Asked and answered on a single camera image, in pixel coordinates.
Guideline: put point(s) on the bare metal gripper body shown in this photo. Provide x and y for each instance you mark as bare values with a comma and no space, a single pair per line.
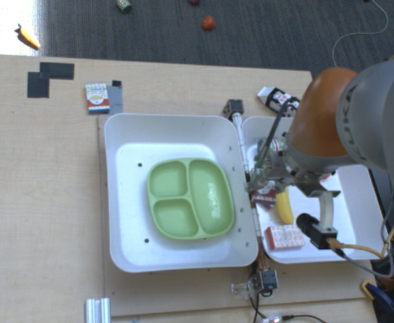
273,177

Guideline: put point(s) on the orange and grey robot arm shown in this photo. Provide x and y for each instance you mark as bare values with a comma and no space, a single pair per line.
368,113

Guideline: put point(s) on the dark red packet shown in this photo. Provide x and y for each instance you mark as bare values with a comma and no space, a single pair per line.
263,198

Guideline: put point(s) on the green and white can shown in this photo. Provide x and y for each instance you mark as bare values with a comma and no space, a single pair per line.
278,145

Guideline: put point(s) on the yellow banana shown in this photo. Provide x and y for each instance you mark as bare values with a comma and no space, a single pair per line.
285,209

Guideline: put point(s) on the red and white carton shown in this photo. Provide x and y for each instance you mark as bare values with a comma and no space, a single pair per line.
284,237

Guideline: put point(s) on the green divided plate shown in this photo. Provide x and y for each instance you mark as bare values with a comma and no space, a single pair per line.
203,194

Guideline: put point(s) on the black and white carton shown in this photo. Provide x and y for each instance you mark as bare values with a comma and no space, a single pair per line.
275,98

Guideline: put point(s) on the white plastic tray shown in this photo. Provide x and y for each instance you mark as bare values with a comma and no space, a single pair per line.
132,197
348,214

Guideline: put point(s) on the red tomato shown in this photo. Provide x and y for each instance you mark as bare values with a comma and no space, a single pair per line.
208,22

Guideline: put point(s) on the red and blue box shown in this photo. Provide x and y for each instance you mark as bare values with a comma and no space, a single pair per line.
97,98

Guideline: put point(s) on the orange carrot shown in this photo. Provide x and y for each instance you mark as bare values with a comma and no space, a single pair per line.
30,39

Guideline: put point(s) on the black cylinder on white bracket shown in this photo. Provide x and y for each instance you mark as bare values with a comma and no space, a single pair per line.
323,235

